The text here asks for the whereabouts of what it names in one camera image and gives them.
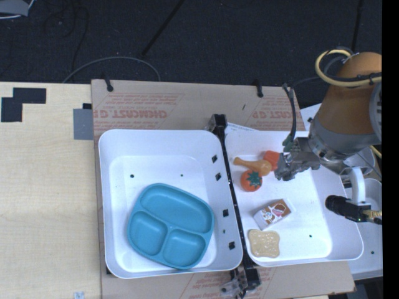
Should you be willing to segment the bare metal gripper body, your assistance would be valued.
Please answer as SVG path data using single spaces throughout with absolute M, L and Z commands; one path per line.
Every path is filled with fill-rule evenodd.
M 345 159 L 345 153 L 329 147 L 319 138 L 297 137 L 292 146 L 292 162 L 298 171 L 316 170 L 321 166 L 340 171 Z

